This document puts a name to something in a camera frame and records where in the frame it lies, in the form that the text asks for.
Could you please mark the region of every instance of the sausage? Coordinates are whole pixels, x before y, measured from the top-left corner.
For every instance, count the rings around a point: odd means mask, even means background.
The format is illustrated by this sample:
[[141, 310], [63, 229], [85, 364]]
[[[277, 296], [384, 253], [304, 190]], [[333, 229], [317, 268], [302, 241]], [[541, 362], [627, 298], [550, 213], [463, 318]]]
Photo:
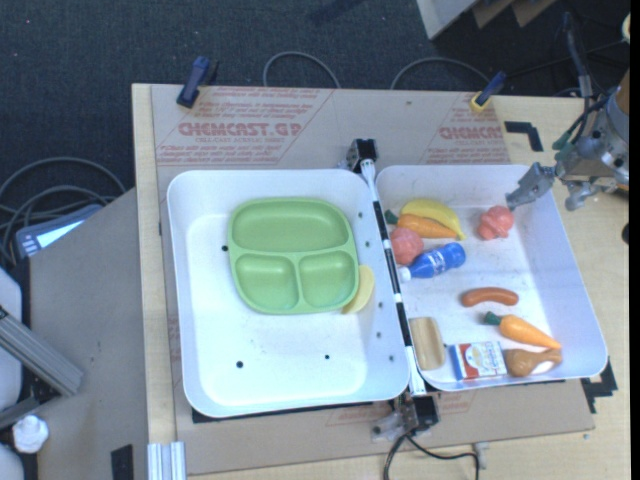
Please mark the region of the sausage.
[[499, 302], [505, 306], [515, 306], [518, 303], [518, 294], [505, 288], [496, 286], [486, 286], [475, 288], [462, 295], [462, 305], [465, 307], [475, 306], [481, 302]]

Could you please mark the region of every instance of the toy peach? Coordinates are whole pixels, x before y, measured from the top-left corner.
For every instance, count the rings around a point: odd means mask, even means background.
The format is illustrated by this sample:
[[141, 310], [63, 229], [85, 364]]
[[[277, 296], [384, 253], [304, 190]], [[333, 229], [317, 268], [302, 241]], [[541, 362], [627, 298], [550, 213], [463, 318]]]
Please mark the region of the toy peach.
[[480, 216], [478, 234], [485, 240], [507, 238], [513, 226], [513, 213], [506, 206], [492, 206]]
[[398, 227], [391, 233], [391, 248], [396, 261], [408, 265], [423, 251], [424, 244], [417, 231]]

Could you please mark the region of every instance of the blue bottle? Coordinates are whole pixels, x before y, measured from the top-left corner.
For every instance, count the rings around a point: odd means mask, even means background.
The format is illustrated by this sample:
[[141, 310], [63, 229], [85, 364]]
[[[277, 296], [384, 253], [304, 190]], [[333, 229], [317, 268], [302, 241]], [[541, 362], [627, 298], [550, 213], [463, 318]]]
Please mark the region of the blue bottle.
[[398, 277], [403, 283], [414, 277], [435, 277], [450, 268], [459, 267], [466, 259], [467, 255], [462, 246], [458, 242], [451, 242], [419, 254], [411, 265], [398, 269]]

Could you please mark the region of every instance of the green plate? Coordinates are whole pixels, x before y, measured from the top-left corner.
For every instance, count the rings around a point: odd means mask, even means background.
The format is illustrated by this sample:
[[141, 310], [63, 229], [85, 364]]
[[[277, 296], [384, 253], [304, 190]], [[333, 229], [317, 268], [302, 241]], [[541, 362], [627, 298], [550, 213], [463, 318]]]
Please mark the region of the green plate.
[[236, 289], [256, 311], [333, 311], [355, 296], [353, 232], [342, 211], [326, 201], [248, 201], [231, 215], [228, 246]]

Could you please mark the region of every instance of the toy carrot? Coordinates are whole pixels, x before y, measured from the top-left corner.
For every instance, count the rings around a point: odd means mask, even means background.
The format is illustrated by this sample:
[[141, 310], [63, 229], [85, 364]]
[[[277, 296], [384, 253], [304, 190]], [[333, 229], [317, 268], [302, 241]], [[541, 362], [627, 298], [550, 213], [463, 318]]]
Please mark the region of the toy carrot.
[[497, 325], [502, 335], [513, 341], [552, 349], [562, 348], [551, 336], [516, 315], [498, 316], [488, 311], [484, 316], [484, 322]]
[[397, 226], [399, 228], [412, 229], [422, 238], [456, 238], [458, 236], [458, 233], [453, 229], [440, 224], [438, 221], [410, 213], [400, 215]]

